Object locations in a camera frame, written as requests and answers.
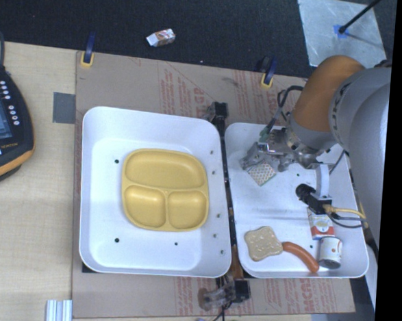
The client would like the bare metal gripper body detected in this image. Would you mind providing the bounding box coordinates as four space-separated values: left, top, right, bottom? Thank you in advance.
257 125 328 172

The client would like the green and orange patterned packet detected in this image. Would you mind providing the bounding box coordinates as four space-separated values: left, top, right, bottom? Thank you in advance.
246 161 278 188

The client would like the white plastic tray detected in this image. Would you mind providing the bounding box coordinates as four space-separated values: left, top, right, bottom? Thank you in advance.
72 104 242 283
214 120 379 287

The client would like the white and orange carton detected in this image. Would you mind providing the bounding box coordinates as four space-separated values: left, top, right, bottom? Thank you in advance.
304 206 338 242

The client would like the tan toast slice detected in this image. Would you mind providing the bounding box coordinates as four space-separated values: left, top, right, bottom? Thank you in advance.
241 224 286 265

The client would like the orange sausage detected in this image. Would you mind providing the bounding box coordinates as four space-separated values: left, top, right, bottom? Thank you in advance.
279 240 322 274

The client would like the yellow divided plate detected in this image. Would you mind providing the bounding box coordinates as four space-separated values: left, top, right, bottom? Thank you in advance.
117 146 214 235

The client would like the white and orange can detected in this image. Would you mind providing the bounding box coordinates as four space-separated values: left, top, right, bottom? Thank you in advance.
316 235 344 271

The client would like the brown cardboard board, red print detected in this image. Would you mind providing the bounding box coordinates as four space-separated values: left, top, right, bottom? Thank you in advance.
58 50 373 321

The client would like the crumpled white and orange packet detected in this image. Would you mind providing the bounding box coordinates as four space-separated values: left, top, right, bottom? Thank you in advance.
145 27 177 49

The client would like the black cylinder on white bracket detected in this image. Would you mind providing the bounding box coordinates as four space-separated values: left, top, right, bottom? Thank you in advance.
293 161 336 216

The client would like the black block with thin wires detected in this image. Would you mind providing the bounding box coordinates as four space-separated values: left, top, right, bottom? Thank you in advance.
203 101 230 125
197 275 253 313

